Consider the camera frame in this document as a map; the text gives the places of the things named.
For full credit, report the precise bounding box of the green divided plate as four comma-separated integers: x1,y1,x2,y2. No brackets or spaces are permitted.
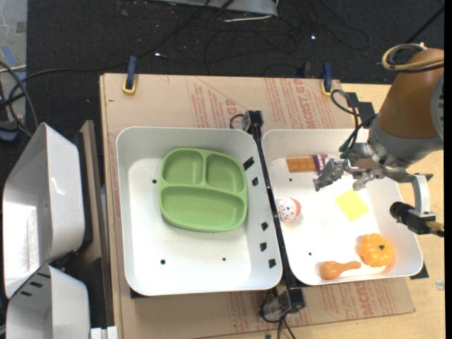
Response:
158,148,249,233

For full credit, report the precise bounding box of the yellow flat square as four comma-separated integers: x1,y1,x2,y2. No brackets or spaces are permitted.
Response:
334,189,371,222

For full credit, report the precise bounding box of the brown cardboard board red print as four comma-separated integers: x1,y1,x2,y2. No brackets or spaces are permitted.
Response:
100,73,416,339

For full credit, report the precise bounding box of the white and pink cupcake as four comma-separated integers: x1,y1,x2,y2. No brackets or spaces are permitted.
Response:
276,196,302,222

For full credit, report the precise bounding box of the purple packet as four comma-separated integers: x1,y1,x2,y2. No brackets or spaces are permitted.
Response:
313,153,340,177

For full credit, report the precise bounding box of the orange chicken drumstick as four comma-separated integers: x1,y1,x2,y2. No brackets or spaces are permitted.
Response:
319,260,362,280

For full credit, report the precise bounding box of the black block with thin wires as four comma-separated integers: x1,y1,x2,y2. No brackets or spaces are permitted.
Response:
243,109,264,134
263,287,307,320

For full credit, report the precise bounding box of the white plastic tray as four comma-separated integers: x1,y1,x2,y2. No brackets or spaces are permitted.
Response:
115,126,284,297
261,129,424,287

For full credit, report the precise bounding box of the orange biscuit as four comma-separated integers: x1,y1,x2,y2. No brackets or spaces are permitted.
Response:
285,156,316,174

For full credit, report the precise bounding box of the black cylinder on white bracket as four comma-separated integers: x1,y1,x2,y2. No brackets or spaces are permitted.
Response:
389,173,437,236

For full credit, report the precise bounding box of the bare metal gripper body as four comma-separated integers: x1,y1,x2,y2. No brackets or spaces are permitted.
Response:
341,142,409,182

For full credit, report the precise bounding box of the orange pumpkin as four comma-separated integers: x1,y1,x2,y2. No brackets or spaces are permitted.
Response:
359,233,395,268

